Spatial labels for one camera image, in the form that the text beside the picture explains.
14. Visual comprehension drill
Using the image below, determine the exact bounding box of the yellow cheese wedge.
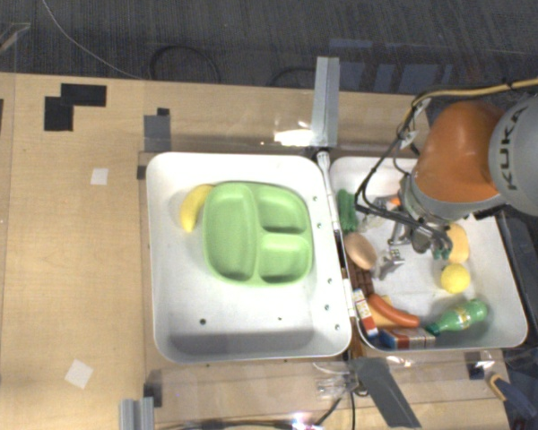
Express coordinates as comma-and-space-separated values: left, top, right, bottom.
369, 303, 405, 330

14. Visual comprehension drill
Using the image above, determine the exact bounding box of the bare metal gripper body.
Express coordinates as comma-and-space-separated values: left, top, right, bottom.
407, 218, 453, 255

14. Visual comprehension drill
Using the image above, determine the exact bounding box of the orange sausage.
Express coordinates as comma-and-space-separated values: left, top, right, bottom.
368, 292, 421, 329

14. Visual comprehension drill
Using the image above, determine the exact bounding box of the brown bread roll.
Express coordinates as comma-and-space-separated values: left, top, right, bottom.
343, 232, 379, 271

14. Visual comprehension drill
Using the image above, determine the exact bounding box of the white red blue carton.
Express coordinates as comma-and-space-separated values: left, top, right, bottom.
351, 288, 380, 338

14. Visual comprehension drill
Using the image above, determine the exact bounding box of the green plastic bottle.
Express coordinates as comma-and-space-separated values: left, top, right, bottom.
425, 297, 490, 337

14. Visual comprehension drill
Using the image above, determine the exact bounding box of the brown chocolate bar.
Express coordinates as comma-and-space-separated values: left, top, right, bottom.
347, 266, 376, 297

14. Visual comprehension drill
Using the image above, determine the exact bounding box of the yellow lemon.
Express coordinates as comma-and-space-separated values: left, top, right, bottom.
439, 262, 472, 296

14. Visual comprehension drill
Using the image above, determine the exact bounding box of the green divided plate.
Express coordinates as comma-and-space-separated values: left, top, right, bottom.
201, 180, 316, 288

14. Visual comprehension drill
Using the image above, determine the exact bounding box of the orange yellow bread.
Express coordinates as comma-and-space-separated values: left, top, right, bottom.
445, 222, 471, 265

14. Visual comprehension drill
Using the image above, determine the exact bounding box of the white plastic tray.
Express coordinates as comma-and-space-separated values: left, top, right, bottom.
329, 156, 530, 354
145, 151, 353, 366

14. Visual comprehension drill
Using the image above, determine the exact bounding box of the green toy vegetable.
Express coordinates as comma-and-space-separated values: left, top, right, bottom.
337, 188, 360, 235

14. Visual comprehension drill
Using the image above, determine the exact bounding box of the yellow banana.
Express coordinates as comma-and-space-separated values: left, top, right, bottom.
179, 184, 215, 234

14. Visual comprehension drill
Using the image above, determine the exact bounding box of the blue and brown box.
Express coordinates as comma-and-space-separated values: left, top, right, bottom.
378, 327, 438, 350

